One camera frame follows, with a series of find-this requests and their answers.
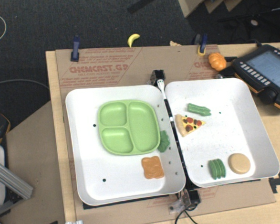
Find green divided plate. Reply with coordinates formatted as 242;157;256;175
96;97;162;158

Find thin black and white rod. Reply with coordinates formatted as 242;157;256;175
156;78;190;192

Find green toy lettuce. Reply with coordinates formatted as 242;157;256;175
156;129;171;153

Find brown cardboard board red print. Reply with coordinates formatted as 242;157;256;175
55;35;278;224

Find toy pizza slice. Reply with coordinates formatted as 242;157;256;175
174;112;207;138

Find orange toy toast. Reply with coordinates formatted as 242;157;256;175
140;155;165;180

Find green toy bean pods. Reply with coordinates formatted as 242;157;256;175
187;101;212;118

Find white plastic tray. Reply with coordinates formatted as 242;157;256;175
163;74;280;191
64;82;187;208

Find yellow banana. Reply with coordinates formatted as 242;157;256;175
127;33;141;48

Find orange toy pumpkin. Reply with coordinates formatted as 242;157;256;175
207;52;228;72

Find green toy pea pods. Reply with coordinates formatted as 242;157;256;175
207;158;228;181

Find beige round toy biscuit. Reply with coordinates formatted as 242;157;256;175
227;152;252;175

